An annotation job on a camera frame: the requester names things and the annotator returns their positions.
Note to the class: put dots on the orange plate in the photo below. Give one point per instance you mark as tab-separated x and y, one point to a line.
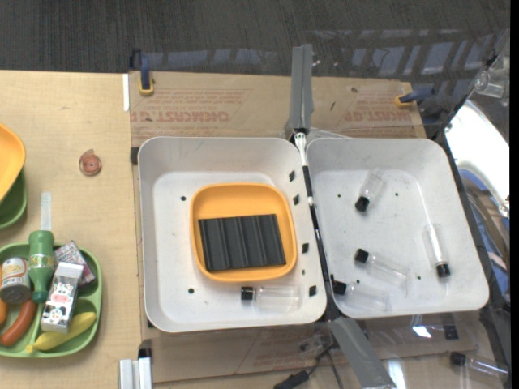
239	199
8	156

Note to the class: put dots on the black ribbed block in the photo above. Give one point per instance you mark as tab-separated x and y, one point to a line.
241	241

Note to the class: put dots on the brown cardboard board red print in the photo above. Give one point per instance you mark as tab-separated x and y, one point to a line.
227	112

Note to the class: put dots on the clear plastic bottle black cap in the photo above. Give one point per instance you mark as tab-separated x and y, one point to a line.
434	245
365	296
371	189
383	268
480	365
277	298

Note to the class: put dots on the white plastic tray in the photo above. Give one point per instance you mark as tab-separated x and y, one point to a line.
405	217
170	298

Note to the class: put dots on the pink doughnut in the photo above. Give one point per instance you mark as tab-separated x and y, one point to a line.
90	162

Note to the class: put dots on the pink packet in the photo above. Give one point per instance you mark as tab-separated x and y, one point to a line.
71	251

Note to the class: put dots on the green divided plate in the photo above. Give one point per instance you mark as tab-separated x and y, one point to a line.
87	298

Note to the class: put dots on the clear plastic tube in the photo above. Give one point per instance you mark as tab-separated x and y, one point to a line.
45	211

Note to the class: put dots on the white carton with cow print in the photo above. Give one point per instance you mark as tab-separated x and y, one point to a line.
61	298

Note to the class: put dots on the yellow banana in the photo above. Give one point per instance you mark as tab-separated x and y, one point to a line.
77	324

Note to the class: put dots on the green bottle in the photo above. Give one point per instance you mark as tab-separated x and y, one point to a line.
40	257

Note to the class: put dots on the small can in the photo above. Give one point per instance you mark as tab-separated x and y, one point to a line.
14	280

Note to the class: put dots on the brown sausage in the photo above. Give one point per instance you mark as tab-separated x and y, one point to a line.
20	324

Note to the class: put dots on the orange carrot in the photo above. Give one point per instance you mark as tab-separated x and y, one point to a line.
2	310

